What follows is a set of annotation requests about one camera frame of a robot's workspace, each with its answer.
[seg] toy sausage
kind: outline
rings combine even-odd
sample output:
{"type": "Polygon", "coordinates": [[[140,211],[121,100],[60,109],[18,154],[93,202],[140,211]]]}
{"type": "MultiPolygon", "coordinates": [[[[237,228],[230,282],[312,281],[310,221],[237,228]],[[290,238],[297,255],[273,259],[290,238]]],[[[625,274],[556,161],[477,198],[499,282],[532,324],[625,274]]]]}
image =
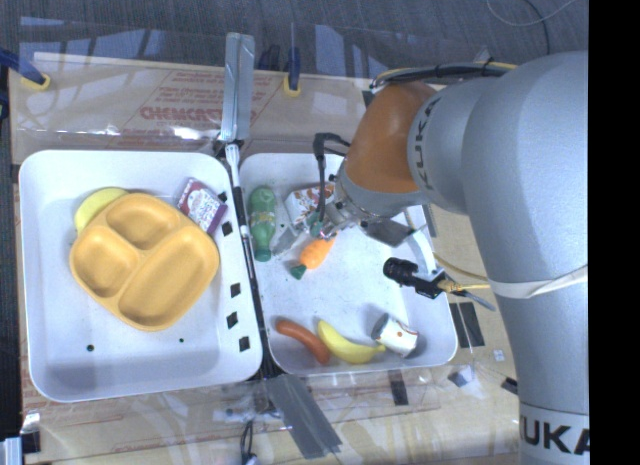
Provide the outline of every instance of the toy sausage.
{"type": "Polygon", "coordinates": [[[327,348],[327,345],[304,326],[294,323],[293,321],[280,319],[276,323],[276,330],[278,333],[291,337],[304,344],[304,346],[321,364],[325,365],[329,362],[331,352],[329,351],[329,348],[327,348]]]}

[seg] wire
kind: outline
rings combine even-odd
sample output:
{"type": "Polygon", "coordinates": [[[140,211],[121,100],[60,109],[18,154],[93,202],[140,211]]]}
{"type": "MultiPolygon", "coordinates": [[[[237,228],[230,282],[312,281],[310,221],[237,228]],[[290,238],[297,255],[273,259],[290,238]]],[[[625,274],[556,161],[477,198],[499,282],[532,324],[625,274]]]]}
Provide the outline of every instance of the wire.
{"type": "Polygon", "coordinates": [[[512,21],[509,21],[509,20],[505,19],[504,17],[501,17],[500,15],[498,15],[496,13],[496,11],[491,7],[491,3],[489,2],[489,0],[487,0],[487,6],[489,7],[489,11],[491,11],[491,13],[494,15],[494,17],[496,19],[504,22],[505,24],[508,24],[509,26],[516,26],[516,27],[526,27],[526,26],[533,26],[534,24],[539,24],[539,23],[541,23],[543,21],[546,21],[546,20],[550,19],[551,17],[554,17],[556,14],[558,14],[562,10],[564,10],[567,6],[572,5],[573,3],[576,3],[577,1],[580,1],[580,0],[567,1],[560,8],[558,8],[557,10],[551,12],[549,15],[546,15],[544,17],[540,16],[539,19],[537,19],[535,21],[530,21],[530,22],[512,22],[512,21]]]}
{"type": "Polygon", "coordinates": [[[459,284],[453,280],[442,280],[438,282],[438,287],[447,293],[466,291],[469,289],[491,289],[489,284],[459,284]]]}
{"type": "Polygon", "coordinates": [[[330,149],[329,147],[325,147],[324,151],[325,152],[330,152],[331,154],[335,154],[336,156],[341,156],[341,157],[344,157],[344,156],[347,155],[345,152],[341,152],[341,151],[335,150],[335,149],[330,149]]]}
{"type": "Polygon", "coordinates": [[[377,90],[390,82],[406,83],[426,78],[470,77],[473,75],[497,77],[513,70],[515,67],[515,65],[498,62],[469,62],[393,69],[376,76],[371,81],[369,88],[377,90]]]}
{"type": "Polygon", "coordinates": [[[249,420],[244,427],[242,437],[240,437],[240,456],[242,458],[243,465],[249,461],[252,456],[251,446],[253,445],[253,419],[249,420]]]}
{"type": "Polygon", "coordinates": [[[344,145],[345,147],[351,146],[348,141],[343,140],[339,135],[334,133],[316,133],[313,139],[313,154],[318,161],[318,172],[320,174],[320,193],[318,194],[318,207],[316,208],[316,213],[318,213],[318,222],[320,223],[324,221],[324,211],[326,205],[326,197],[324,194],[324,171],[327,166],[327,161],[324,153],[327,149],[325,147],[325,141],[333,141],[335,143],[339,143],[340,145],[344,145]]]}
{"type": "Polygon", "coordinates": [[[494,15],[494,17],[496,17],[498,20],[500,20],[501,22],[504,22],[505,24],[507,24],[509,26],[526,27],[526,26],[533,26],[535,24],[542,24],[542,27],[544,29],[544,37],[545,37],[545,41],[546,41],[546,44],[547,44],[547,55],[550,54],[551,53],[551,42],[549,40],[549,30],[547,29],[546,21],[548,19],[550,19],[551,17],[553,17],[554,15],[556,15],[557,13],[559,13],[560,11],[564,10],[567,6],[575,3],[576,1],[580,1],[580,0],[568,1],[565,4],[563,4],[560,8],[558,8],[557,10],[555,10],[554,12],[552,12],[549,15],[546,15],[546,16],[543,16],[531,1],[529,1],[529,0],[521,0],[521,1],[524,1],[526,4],[528,4],[533,9],[533,11],[538,16],[537,20],[529,21],[529,22],[522,22],[522,23],[512,22],[512,21],[509,21],[509,20],[501,17],[500,15],[498,15],[498,13],[491,6],[491,1],[490,0],[487,0],[487,7],[489,8],[489,11],[494,15]]]}

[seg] yellow object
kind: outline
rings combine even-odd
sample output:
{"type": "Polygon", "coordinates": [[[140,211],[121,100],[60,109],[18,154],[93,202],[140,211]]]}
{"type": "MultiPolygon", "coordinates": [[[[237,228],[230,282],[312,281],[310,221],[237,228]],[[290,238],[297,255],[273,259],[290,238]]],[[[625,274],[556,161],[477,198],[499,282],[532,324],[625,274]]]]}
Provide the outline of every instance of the yellow object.
{"type": "Polygon", "coordinates": [[[51,84],[51,78],[49,76],[47,76],[46,74],[42,74],[42,77],[44,78],[44,83],[42,83],[41,85],[39,85],[38,83],[35,83],[34,81],[31,81],[31,79],[27,79],[24,76],[20,78],[20,82],[24,86],[27,86],[27,87],[31,88],[32,90],[38,90],[40,92],[43,92],[47,88],[49,88],[49,85],[51,84]]]}
{"type": "Polygon", "coordinates": [[[323,320],[318,322],[318,337],[326,344],[331,353],[350,364],[366,364],[375,355],[387,349],[384,344],[372,347],[351,342],[323,320]]]}
{"type": "Polygon", "coordinates": [[[291,85],[289,84],[289,76],[285,76],[284,85],[283,85],[284,93],[286,93],[289,97],[297,97],[300,95],[300,81],[298,81],[298,88],[295,90],[291,89],[291,85]]]}
{"type": "Polygon", "coordinates": [[[220,265],[211,237],[151,195],[121,196],[97,214],[69,256],[71,272],[93,299],[140,330],[180,319],[220,265]]]}
{"type": "Polygon", "coordinates": [[[327,258],[335,240],[335,237],[329,240],[314,239],[300,253],[299,264],[289,270],[291,274],[299,280],[307,269],[315,269],[320,266],[327,258]]]}
{"type": "MultiPolygon", "coordinates": [[[[485,63],[482,61],[476,61],[474,63],[477,63],[478,65],[485,65],[485,63]]],[[[490,61],[489,63],[486,63],[486,65],[492,65],[494,67],[501,67],[503,69],[510,69],[510,70],[513,70],[517,67],[517,65],[513,63],[502,63],[499,61],[490,61]]]]}
{"type": "Polygon", "coordinates": [[[96,214],[127,193],[127,190],[121,188],[103,188],[89,195],[82,201],[73,217],[76,231],[82,232],[96,214]]]}
{"type": "Polygon", "coordinates": [[[441,280],[438,287],[447,293],[464,291],[465,289],[491,289],[489,284],[458,284],[453,280],[441,280]]]}

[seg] black cable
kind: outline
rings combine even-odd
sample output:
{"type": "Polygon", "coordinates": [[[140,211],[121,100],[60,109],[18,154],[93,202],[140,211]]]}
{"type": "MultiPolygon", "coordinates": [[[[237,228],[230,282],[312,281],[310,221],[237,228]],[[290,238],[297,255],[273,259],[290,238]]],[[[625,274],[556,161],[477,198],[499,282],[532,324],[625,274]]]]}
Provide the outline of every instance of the black cable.
{"type": "Polygon", "coordinates": [[[240,457],[243,465],[253,456],[251,446],[253,445],[253,419],[251,419],[244,427],[242,436],[240,437],[240,457]],[[247,435],[249,436],[249,444],[247,445],[247,435]]]}
{"type": "Polygon", "coordinates": [[[335,154],[336,156],[346,156],[347,154],[344,152],[340,152],[339,150],[330,149],[329,147],[324,148],[325,152],[330,152],[331,154],[335,154]]]}
{"type": "Polygon", "coordinates": [[[489,59],[484,62],[484,65],[482,66],[482,70],[480,71],[480,76],[485,77],[485,71],[487,69],[487,66],[493,61],[493,56],[489,56],[489,59]]]}
{"type": "Polygon", "coordinates": [[[536,6],[529,0],[521,0],[524,1],[526,4],[528,4],[531,9],[536,13],[536,15],[538,16],[538,18],[540,19],[540,23],[542,24],[542,29],[544,30],[544,39],[546,41],[547,44],[547,56],[549,54],[551,54],[551,41],[549,40],[549,30],[547,29],[547,23],[545,18],[542,16],[542,14],[540,13],[540,11],[536,8],[536,6]]]}
{"type": "Polygon", "coordinates": [[[431,67],[396,69],[391,70],[377,76],[369,85],[372,90],[379,88],[383,84],[407,83],[410,81],[420,81],[428,78],[445,78],[445,77],[469,77],[471,75],[495,76],[499,77],[511,70],[509,67],[496,65],[492,62],[466,63],[466,64],[447,64],[435,65],[431,67]]]}
{"type": "Polygon", "coordinates": [[[344,145],[345,147],[350,147],[351,144],[345,140],[343,140],[340,136],[334,133],[316,133],[315,138],[313,139],[313,154],[316,156],[316,160],[318,161],[318,171],[320,174],[320,193],[318,194],[318,207],[316,208],[316,212],[318,213],[318,221],[324,221],[324,210],[325,210],[325,196],[324,196],[324,171],[327,167],[327,160],[324,156],[326,147],[325,141],[333,141],[344,145]]]}

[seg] toy banana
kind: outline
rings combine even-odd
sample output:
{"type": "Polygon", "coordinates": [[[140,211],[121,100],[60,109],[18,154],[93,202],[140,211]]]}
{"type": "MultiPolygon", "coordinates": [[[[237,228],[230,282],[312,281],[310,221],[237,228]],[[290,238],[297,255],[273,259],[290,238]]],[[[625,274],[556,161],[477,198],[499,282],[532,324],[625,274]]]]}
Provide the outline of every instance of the toy banana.
{"type": "Polygon", "coordinates": [[[94,216],[116,198],[120,198],[127,193],[128,191],[121,188],[103,188],[85,198],[73,217],[73,223],[78,234],[93,220],[94,216]]]}
{"type": "Polygon", "coordinates": [[[338,333],[333,326],[322,320],[318,322],[318,337],[327,345],[331,353],[350,364],[366,364],[375,355],[386,349],[384,344],[372,347],[351,342],[338,333]]]}

